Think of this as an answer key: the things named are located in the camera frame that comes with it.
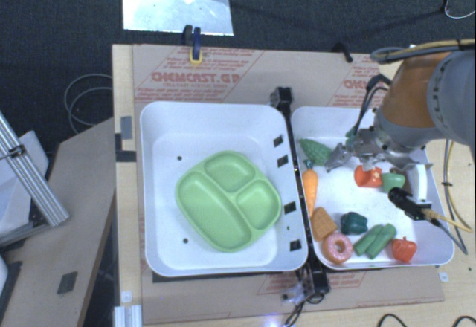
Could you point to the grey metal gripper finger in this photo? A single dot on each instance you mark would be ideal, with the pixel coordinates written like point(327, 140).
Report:
point(339, 156)
point(368, 163)

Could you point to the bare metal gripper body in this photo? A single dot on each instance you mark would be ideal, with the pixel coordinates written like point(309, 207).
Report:
point(372, 143)

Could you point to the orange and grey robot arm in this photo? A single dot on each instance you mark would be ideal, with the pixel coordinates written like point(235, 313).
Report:
point(420, 95)

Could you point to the green bumpy toy vegetable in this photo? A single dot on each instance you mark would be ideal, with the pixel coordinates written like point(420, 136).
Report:
point(315, 151)

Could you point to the light green bell pepper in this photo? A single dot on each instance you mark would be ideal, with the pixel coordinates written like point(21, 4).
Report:
point(393, 182)

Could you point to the orange carrot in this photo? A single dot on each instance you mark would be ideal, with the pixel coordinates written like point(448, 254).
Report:
point(310, 184)

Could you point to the white plastic tray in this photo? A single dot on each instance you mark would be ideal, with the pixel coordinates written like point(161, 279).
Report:
point(178, 125)
point(346, 199)

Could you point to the thin black rod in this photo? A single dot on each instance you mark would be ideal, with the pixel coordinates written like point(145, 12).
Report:
point(299, 184)

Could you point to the dark green bell pepper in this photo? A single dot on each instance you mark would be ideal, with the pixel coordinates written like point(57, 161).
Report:
point(353, 223)

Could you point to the orange waffle biscuit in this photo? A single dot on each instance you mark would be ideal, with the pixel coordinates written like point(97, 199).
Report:
point(323, 224)

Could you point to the green toy bean pods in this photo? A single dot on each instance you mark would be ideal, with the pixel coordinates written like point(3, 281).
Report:
point(373, 241)

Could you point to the red bell pepper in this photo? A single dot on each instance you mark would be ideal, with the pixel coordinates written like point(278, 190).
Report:
point(404, 249)

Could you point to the pink doughnut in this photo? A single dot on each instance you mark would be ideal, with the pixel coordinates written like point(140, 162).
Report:
point(329, 249)

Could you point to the green divided plate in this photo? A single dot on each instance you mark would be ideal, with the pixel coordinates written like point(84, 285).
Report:
point(223, 206)

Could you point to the brown cardboard board, red print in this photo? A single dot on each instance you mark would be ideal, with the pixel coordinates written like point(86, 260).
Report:
point(223, 73)

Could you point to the black cylinder on white bracket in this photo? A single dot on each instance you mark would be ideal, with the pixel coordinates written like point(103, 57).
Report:
point(407, 201)

